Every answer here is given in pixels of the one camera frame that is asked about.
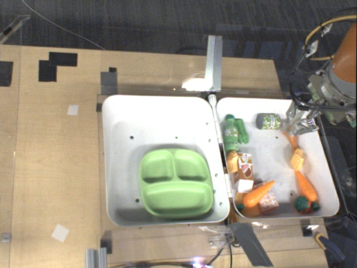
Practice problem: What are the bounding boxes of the white cube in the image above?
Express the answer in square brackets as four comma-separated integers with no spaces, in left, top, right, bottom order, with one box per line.
[237,179,255,194]

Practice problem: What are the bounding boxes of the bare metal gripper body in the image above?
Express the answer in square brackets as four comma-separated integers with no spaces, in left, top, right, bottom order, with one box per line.
[295,74,357,125]

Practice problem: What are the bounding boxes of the thin orange carrot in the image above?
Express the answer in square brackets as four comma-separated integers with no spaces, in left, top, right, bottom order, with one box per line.
[283,131,300,152]

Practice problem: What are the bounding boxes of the grey can with green label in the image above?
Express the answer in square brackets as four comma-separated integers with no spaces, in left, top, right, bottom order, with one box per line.
[255,113,282,131]

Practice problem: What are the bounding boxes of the green plastic bottle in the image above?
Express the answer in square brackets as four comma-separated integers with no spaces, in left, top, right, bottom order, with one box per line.
[223,114,240,154]

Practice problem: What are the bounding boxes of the yellow toy corn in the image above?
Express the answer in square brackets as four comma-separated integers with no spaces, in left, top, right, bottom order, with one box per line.
[290,148,305,171]

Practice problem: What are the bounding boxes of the green divided plate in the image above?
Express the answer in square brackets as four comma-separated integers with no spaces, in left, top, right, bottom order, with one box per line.
[138,148,215,220]

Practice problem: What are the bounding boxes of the green toy vegetable bundle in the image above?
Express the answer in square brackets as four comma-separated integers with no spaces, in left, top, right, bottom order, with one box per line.
[235,118,250,145]

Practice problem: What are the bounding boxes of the orange fruit with green leaves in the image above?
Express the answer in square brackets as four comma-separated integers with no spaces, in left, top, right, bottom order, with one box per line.
[293,195,321,215]

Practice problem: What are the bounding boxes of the brown printed carton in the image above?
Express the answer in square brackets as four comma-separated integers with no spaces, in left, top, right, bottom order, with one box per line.
[235,152,255,188]

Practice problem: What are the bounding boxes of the red and white carton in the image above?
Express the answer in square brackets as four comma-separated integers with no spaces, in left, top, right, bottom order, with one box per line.
[257,191,280,215]

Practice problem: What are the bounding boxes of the yellow toy bread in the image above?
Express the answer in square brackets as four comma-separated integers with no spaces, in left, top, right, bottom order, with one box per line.
[225,150,240,174]

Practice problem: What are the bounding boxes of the white plastic tray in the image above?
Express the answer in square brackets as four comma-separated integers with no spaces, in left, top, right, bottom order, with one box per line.
[216,97,341,221]
[101,94,231,228]

